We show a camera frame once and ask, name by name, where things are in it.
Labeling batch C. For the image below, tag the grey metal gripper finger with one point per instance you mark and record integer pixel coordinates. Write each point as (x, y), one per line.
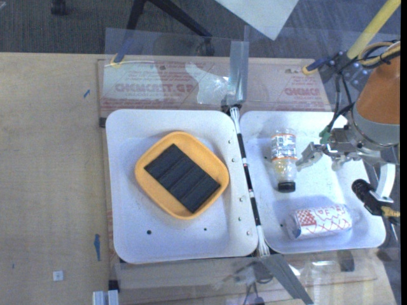
(307, 156)
(339, 163)

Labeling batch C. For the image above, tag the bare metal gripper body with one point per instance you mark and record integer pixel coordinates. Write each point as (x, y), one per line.
(345, 143)

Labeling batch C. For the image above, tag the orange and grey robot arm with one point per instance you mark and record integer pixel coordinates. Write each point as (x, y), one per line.
(378, 100)

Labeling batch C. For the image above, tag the white plastic tray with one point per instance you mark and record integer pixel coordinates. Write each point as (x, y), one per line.
(324, 183)
(127, 234)

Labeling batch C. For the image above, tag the clear plastic bottle, orange label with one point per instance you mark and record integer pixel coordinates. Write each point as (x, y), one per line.
(283, 151)

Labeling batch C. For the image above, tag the white can with red print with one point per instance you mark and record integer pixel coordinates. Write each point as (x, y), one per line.
(321, 221)

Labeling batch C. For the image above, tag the thin black and white rod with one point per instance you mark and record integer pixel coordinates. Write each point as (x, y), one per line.
(246, 173)

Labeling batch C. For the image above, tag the brown cardboard board, red print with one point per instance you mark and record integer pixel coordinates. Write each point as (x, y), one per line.
(270, 84)

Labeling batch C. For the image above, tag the black ribbed rectangular block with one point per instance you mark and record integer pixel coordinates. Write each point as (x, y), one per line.
(182, 178)

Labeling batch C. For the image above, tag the orange plate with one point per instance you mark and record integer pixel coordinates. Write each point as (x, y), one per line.
(149, 170)

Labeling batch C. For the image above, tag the black cylinder on white bracket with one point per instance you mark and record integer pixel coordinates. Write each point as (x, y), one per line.
(365, 192)

